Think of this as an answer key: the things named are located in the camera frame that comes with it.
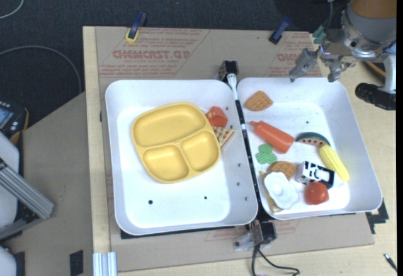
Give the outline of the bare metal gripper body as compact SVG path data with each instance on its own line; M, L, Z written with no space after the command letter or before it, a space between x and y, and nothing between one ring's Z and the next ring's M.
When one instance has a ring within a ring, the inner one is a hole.
M356 60L382 62L380 56L389 42L372 40L353 28L329 29L321 43L322 59L352 57Z

